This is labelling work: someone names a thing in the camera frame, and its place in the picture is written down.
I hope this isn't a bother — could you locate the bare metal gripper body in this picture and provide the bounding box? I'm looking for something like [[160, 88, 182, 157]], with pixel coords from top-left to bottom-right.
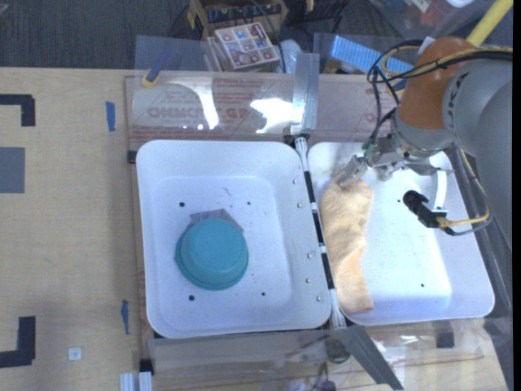
[[365, 134, 440, 176]]

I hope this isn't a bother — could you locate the orange cloth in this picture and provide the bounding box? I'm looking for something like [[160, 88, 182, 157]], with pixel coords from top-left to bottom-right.
[[319, 177, 376, 314]]

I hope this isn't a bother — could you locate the brown cardboard board red print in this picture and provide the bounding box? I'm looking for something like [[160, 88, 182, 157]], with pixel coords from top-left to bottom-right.
[[124, 70, 513, 384]]

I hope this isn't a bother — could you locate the white plastic tray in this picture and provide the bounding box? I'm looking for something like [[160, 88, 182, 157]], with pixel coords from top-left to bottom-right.
[[306, 141, 496, 327], [135, 138, 333, 340]]

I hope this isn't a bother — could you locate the picture cube puzzle box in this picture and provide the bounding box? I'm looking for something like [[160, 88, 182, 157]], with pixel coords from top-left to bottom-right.
[[213, 22, 282, 72]]

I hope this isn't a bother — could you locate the teal bowl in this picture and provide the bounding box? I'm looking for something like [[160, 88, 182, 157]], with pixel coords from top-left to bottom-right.
[[174, 217, 250, 292]]

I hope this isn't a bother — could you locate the brown cardboard box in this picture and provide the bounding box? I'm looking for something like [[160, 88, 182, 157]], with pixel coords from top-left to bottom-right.
[[188, 0, 289, 42]]

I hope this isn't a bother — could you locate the black cylinder on white bracket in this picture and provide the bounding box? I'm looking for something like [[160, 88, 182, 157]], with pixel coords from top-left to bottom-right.
[[401, 169, 449, 230]]

